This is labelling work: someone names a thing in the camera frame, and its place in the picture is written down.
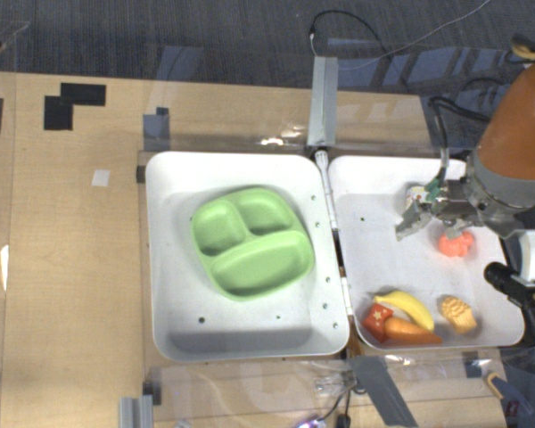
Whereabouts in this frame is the black cylinder on white bracket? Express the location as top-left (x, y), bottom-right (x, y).
top-left (483, 229), bottom-right (535, 312)

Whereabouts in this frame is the orange toy pumpkin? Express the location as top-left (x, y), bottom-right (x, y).
top-left (438, 230), bottom-right (475, 259)

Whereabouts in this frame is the red cube with yellow star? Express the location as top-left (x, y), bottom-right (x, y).
top-left (361, 303), bottom-right (395, 344)

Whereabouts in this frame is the white plastic tray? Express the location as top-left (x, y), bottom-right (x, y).
top-left (144, 151), bottom-right (351, 364)
top-left (327, 154), bottom-right (527, 352)

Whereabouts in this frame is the green divided plate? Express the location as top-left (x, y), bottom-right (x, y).
top-left (190, 186), bottom-right (317, 303)

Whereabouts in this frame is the yellow banana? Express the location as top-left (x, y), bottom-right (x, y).
top-left (373, 289), bottom-right (436, 333)

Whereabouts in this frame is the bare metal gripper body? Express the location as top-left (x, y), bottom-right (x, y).
top-left (431, 178), bottom-right (480, 228)

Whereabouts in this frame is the orange carrot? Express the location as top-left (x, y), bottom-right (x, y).
top-left (383, 317), bottom-right (444, 346)

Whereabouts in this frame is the yellow cupcake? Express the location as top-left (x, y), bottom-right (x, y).
top-left (440, 295), bottom-right (479, 334)

